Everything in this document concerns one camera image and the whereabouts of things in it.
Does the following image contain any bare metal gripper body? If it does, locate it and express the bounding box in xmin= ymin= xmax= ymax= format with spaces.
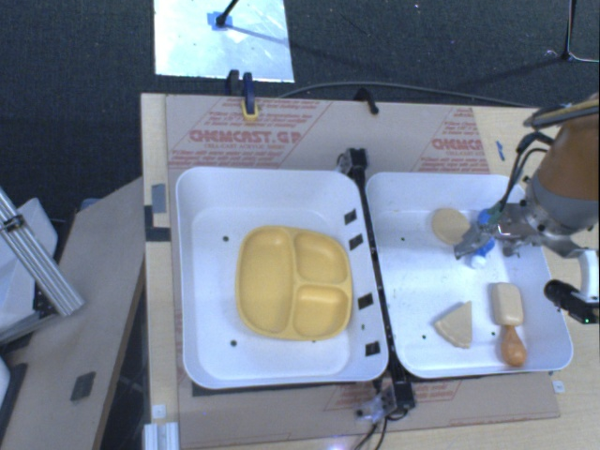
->
xmin=488 ymin=201 xmax=593 ymax=259

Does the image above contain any blue and white small bottle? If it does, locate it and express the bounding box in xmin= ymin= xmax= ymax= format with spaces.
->
xmin=470 ymin=240 xmax=497 ymax=270

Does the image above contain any beige round biscuit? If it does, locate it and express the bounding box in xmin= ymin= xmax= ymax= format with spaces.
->
xmin=430 ymin=207 xmax=472 ymax=246

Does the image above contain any beige bread loaf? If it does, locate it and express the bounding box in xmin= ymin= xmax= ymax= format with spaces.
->
xmin=489 ymin=281 xmax=525 ymax=328

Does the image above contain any white plastic tray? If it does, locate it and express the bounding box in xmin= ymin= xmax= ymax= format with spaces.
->
xmin=174 ymin=166 xmax=391 ymax=390
xmin=365 ymin=171 xmax=575 ymax=381

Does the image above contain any beige pizza slice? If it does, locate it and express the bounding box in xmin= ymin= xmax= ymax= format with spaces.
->
xmin=432 ymin=300 xmax=474 ymax=350

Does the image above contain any thin black and white rod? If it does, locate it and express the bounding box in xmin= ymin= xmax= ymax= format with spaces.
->
xmin=353 ymin=166 xmax=400 ymax=384

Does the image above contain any orange pear-shaped toy food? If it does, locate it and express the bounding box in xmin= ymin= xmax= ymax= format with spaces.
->
xmin=500 ymin=323 xmax=528 ymax=368

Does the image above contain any brown cardboard board, red print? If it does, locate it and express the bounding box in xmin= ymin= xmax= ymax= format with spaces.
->
xmin=164 ymin=94 xmax=563 ymax=450

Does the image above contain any yellow divided plate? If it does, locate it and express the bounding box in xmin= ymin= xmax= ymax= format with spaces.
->
xmin=234 ymin=224 xmax=354 ymax=343

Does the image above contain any black cylinder on white bracket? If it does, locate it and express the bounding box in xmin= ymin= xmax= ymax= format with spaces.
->
xmin=543 ymin=247 xmax=600 ymax=326

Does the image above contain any black block with thin wires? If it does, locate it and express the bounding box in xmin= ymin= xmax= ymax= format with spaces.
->
xmin=354 ymin=379 xmax=418 ymax=424
xmin=337 ymin=146 xmax=369 ymax=175

